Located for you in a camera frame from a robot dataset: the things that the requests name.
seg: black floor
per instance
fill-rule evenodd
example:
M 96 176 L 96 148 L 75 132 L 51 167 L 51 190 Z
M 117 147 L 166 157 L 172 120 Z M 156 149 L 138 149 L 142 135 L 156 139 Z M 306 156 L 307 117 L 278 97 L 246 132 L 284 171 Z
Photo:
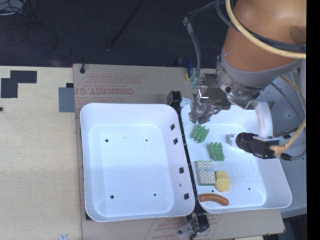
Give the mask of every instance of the black floor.
M 6 7 L 0 3 L 0 65 L 70 67 L 83 60 L 159 67 L 184 66 L 187 59 L 196 63 L 183 19 L 213 1 L 26 0 L 22 9 L 13 1 Z M 192 20 L 192 28 L 200 44 L 201 67 L 215 68 L 227 25 L 210 9 Z
M 263 240 L 308 240 L 308 218 L 306 214 L 285 218 L 285 233 L 264 236 Z

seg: toy hot dog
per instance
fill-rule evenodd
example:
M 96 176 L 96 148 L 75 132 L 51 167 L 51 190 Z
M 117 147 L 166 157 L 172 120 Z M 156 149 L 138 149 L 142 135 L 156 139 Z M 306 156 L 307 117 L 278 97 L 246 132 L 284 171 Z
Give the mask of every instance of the toy hot dog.
M 212 194 L 212 193 L 200 194 L 199 201 L 200 202 L 213 201 L 213 202 L 219 203 L 222 206 L 227 206 L 229 204 L 229 200 L 227 198 L 223 197 L 222 195 Z

